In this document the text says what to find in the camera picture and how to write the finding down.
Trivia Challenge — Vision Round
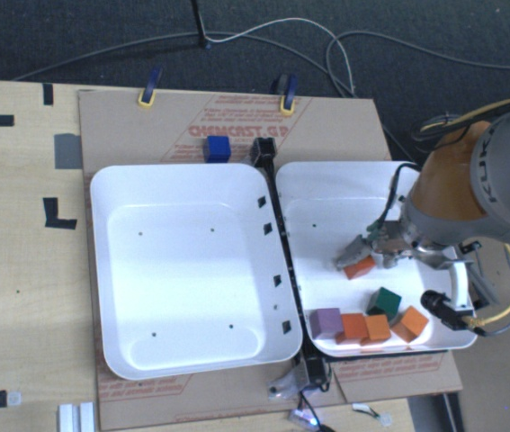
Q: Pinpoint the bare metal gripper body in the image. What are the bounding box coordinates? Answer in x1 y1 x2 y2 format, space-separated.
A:
370 220 459 271

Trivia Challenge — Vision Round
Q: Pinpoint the orange cube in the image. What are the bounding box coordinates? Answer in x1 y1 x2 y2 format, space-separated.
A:
335 312 370 346
343 255 378 281
389 305 431 345
361 313 392 347

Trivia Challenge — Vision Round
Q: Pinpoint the white plastic tray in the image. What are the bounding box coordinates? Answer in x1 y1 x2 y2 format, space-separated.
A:
274 160 479 359
89 163 305 382

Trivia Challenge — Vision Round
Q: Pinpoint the green cube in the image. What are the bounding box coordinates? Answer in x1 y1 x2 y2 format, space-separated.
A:
365 286 403 323

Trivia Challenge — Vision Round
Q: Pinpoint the thin black rod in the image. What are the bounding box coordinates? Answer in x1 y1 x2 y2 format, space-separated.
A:
263 163 317 360

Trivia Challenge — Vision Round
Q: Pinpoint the purple cube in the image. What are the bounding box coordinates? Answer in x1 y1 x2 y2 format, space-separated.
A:
309 307 345 341

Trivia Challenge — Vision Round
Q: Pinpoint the brown cardboard board red print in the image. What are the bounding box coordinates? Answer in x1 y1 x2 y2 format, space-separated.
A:
77 88 463 423

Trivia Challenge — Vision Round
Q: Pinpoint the blue cube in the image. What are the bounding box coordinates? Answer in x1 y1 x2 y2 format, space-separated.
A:
202 135 231 165

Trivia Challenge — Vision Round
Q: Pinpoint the black cylinder on white bracket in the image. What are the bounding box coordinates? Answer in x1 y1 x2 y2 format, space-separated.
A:
419 258 479 332

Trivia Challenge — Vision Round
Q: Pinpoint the black block with thin wires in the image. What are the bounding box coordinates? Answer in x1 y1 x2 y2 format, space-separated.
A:
250 137 279 168
302 355 332 389

